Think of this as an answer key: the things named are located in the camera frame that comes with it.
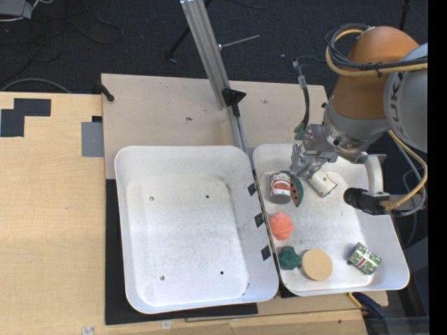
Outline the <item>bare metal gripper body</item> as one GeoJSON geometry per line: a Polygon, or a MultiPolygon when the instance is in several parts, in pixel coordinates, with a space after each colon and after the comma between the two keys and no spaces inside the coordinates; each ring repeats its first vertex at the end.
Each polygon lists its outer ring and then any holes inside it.
{"type": "Polygon", "coordinates": [[[333,125],[308,125],[298,147],[300,158],[306,163],[335,163],[343,158],[351,163],[365,163],[368,144],[341,132],[333,125]]]}

